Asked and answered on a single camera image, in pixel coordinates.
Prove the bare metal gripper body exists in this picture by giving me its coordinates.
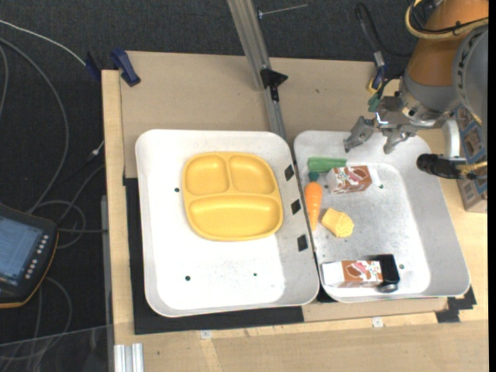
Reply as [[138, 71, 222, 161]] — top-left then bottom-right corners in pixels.
[[373, 92, 450, 136]]

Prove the green toy vegetable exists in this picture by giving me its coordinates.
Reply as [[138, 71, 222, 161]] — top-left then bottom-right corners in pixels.
[[306, 157, 348, 174]]

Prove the brown and white carton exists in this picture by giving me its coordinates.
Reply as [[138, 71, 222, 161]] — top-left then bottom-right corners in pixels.
[[321, 259, 385, 290], [325, 164, 383, 195]]

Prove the blue printed cardboard box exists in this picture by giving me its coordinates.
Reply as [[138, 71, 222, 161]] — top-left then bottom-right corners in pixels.
[[456, 105, 489, 214]]

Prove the orange carrot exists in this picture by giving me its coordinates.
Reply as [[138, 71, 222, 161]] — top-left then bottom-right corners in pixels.
[[303, 170, 324, 233]]

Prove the white plastic tray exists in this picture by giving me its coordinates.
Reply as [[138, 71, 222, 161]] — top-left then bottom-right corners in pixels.
[[134, 128, 321, 319], [292, 129, 472, 304]]

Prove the yellow toy corn piece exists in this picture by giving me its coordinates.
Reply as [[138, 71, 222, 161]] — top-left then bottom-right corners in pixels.
[[320, 207, 356, 240]]

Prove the black block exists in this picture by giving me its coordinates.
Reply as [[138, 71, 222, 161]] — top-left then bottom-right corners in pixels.
[[374, 253, 401, 295]]

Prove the yellow divided plate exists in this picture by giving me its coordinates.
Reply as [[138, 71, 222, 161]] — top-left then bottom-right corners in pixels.
[[181, 150, 285, 243]]

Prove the brown cardboard board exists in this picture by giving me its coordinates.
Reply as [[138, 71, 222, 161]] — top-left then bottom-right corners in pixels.
[[119, 50, 488, 324]]

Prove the black cylinder on white bracket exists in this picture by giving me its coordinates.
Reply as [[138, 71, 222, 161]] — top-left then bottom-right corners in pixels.
[[415, 118, 478, 181]]

